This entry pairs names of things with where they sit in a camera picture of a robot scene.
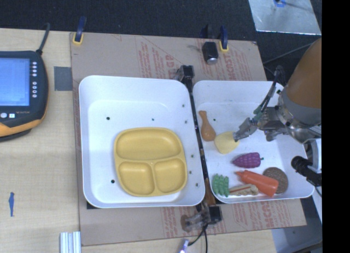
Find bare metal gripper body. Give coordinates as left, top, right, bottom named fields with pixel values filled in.
left=256, top=106, right=322, bottom=144

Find pale yellow cheese wedge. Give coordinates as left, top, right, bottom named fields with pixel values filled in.
left=213, top=131, right=241, bottom=155

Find white plastic tray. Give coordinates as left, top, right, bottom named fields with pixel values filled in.
left=78, top=74, right=206, bottom=209
left=192, top=79, right=316, bottom=204

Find purple grapes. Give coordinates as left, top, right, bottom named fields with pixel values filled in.
left=232, top=152, right=264, bottom=169

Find orange chicken drumstick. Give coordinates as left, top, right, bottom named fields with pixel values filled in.
left=198, top=110, right=217, bottom=142

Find orange bottle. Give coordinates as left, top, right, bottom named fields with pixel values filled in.
left=235, top=170, right=279, bottom=198

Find brown biscuit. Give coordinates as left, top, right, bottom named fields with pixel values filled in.
left=262, top=166, right=289, bottom=195

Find sausage in bread bun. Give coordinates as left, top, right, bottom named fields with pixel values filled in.
left=229, top=183, right=260, bottom=198

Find green pea pods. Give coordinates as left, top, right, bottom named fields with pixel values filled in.
left=212, top=173, right=230, bottom=198

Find small black can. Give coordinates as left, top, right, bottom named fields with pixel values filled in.
left=202, top=41, right=220, bottom=65

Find yellow divided plate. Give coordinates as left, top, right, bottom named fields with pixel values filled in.
left=113, top=126, right=189, bottom=198

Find brown cardboard board red print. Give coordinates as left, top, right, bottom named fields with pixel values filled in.
left=69, top=32, right=308, bottom=247

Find black cylinder on white bracket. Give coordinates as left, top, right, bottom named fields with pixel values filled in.
left=290, top=137, right=322, bottom=187

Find black block with thin wires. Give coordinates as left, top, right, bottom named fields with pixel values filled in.
left=180, top=204, right=223, bottom=233
left=174, top=65, right=196, bottom=83

